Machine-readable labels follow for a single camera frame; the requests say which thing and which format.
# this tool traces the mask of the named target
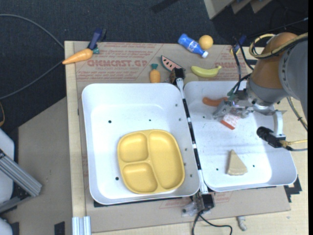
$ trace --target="white plastic tray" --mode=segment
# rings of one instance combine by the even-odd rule
[[[290,152],[271,147],[256,134],[260,126],[273,130],[273,117],[253,113],[239,119],[236,128],[231,130],[213,119],[216,107],[202,103],[205,96],[225,97],[235,84],[231,81],[190,82],[184,88],[206,185],[214,191],[228,191],[292,184],[297,172]],[[246,165],[246,174],[226,173],[232,149]]]
[[[200,187],[188,122],[178,88],[171,84],[91,84],[82,93],[89,185],[103,205],[191,196]],[[185,169],[183,184],[172,191],[136,194],[123,183],[117,144],[127,133],[161,129],[178,142]]]

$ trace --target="gray carpet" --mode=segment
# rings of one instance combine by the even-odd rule
[[[211,35],[216,44],[290,24],[308,16],[308,0],[274,0],[254,14],[247,5],[237,15],[227,7],[210,20],[203,0],[0,0],[0,14],[28,18],[61,43],[89,41],[97,27],[109,42],[176,43],[182,33],[194,39]],[[28,21],[0,17],[0,99],[27,85],[56,65],[64,50]],[[298,23],[279,31],[308,31]],[[21,92],[0,100],[4,131],[33,118],[66,96],[65,72],[58,66]]]

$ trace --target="watermelon slice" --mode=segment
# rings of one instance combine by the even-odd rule
[[[169,58],[165,56],[161,56],[161,62],[164,68],[166,68],[168,71],[172,71],[172,69],[177,68],[177,69],[182,69],[182,66],[178,65],[177,63],[173,62]]]

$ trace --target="toy orange fruit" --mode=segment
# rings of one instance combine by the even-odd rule
[[[209,49],[213,45],[213,38],[209,35],[203,35],[199,38],[199,44],[202,49]]]

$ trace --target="yellow divided plate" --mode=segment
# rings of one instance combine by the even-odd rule
[[[124,135],[117,156],[126,187],[138,194],[178,188],[185,170],[176,139],[163,130],[144,130]]]

